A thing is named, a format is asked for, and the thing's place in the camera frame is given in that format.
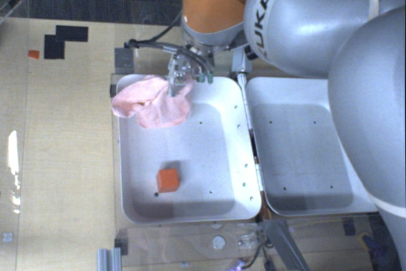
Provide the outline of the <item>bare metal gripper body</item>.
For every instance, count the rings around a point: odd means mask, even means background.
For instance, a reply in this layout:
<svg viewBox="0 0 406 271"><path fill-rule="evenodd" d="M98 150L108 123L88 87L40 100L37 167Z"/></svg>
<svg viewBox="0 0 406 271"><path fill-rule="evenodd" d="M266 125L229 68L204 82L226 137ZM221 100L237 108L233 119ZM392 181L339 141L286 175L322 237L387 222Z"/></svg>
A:
<svg viewBox="0 0 406 271"><path fill-rule="evenodd" d="M184 79L186 76L192 79L213 78L213 64L207 58L177 45L167 46L167 52L172 54L168 65L169 76L175 79Z"/></svg>

